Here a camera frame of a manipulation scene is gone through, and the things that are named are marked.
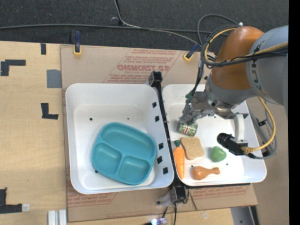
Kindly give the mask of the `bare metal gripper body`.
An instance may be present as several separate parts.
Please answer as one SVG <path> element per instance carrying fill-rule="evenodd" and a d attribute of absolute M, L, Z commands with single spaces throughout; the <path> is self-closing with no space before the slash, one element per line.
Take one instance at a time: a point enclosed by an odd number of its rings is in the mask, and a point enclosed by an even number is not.
<path fill-rule="evenodd" d="M 218 115 L 223 119 L 232 119 L 235 115 L 232 109 L 240 104 L 236 94 L 229 93 L 228 96 L 217 97 L 211 91 L 198 91 L 187 94 L 187 109 L 190 112 L 200 112 L 201 117 Z"/>

